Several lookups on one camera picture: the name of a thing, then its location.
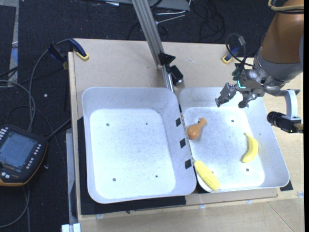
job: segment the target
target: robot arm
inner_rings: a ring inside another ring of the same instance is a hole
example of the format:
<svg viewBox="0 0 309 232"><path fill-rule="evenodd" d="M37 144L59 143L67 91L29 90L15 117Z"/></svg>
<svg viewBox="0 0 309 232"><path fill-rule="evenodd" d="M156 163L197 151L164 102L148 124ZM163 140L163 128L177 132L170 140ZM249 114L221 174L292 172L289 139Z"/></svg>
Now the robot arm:
<svg viewBox="0 0 309 232"><path fill-rule="evenodd" d="M233 80L237 83L226 83L220 97L215 100L220 107L239 91L243 95L239 108L244 108L265 93L284 96L286 115L271 112L267 120L288 133L303 133L301 119L297 117L296 95L299 90L281 88L303 72L304 0L288 0L281 7L275 6L276 1L268 2L277 13L254 57L252 69L244 69L244 63L240 63L233 72Z"/></svg>

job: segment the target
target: toy banana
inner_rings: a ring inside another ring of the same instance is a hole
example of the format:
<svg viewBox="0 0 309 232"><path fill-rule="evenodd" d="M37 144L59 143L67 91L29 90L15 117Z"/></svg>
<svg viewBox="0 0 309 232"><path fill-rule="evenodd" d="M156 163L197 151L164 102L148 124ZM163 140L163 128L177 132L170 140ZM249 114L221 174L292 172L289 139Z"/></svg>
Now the toy banana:
<svg viewBox="0 0 309 232"><path fill-rule="evenodd" d="M220 182L212 171L200 160L194 162L195 170L205 183L213 190L220 187Z"/></svg>
<svg viewBox="0 0 309 232"><path fill-rule="evenodd" d="M242 162L252 161L256 157L259 148L258 142L255 138L251 137L247 133L246 136L248 137L249 149L246 152L246 154L242 157L241 159Z"/></svg>

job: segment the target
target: yellow banana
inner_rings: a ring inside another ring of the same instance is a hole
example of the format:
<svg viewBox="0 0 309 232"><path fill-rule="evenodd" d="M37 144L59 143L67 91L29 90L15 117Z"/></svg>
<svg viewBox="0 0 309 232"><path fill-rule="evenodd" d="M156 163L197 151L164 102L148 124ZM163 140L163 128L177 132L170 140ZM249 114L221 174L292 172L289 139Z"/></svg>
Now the yellow banana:
<svg viewBox="0 0 309 232"><path fill-rule="evenodd" d="M242 162L252 161L256 157L259 148L258 142L255 138L251 137L247 133L246 136L248 137L249 149L246 152L246 154L242 157L241 159Z"/></svg>
<svg viewBox="0 0 309 232"><path fill-rule="evenodd" d="M212 171L200 160L194 162L195 170L205 183L213 190L220 187L220 182Z"/></svg>

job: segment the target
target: table top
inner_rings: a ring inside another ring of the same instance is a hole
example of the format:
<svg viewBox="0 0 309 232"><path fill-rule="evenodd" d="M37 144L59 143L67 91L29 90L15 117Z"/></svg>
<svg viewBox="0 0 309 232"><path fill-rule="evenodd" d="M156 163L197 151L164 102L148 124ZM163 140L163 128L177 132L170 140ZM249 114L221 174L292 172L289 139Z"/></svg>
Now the table top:
<svg viewBox="0 0 309 232"><path fill-rule="evenodd" d="M80 59L75 53L69 53L70 94L72 110L72 131L75 160L75 178L79 182L77 120L83 116L82 94L89 87L164 87L162 72L155 66L147 42L76 39L89 54L89 60ZM175 56L171 65L176 65L184 75L184 83L175 87L175 94L185 87L223 87L226 82L234 83L233 62L221 61L227 51L223 44L168 43L163 42L165 53ZM284 89L300 89L297 96L298 116L303 118L303 74L297 76ZM267 112L285 113L284 97L263 97ZM245 190L207 195L193 193L186 196L186 207L174 207L169 210L192 209L195 205L208 204L208 207L226 206L226 202L244 204L246 200L270 202L298 198L304 193L304 154L303 134L287 134L279 128L273 128L278 144L290 173L293 190L280 191L279 188ZM83 216L79 207L79 185L76 185L79 220L95 220L95 216ZM143 215L155 211L143 211ZM105 214L105 217L126 217L125 212Z"/></svg>

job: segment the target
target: wooden table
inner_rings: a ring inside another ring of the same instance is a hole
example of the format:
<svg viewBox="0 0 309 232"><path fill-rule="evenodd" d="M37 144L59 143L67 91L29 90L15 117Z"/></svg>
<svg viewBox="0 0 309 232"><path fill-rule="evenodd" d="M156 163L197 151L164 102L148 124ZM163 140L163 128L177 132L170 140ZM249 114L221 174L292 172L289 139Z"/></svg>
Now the wooden table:
<svg viewBox="0 0 309 232"><path fill-rule="evenodd" d="M77 120L82 118L82 93L89 87L164 87L162 72L155 66L147 42L76 39L90 55L89 60L69 53L70 96L74 150L77 219L82 231L304 231L304 138L274 132L290 173L293 190L279 188L244 190L186 196L186 205L96 215L82 215L80 207ZM176 95L185 87L223 87L232 81L233 62L223 64L225 45L163 42L172 64L184 75L184 83L175 87ZM303 118L303 74L285 89L300 89L298 116ZM285 113L283 97L266 94L267 112Z"/></svg>

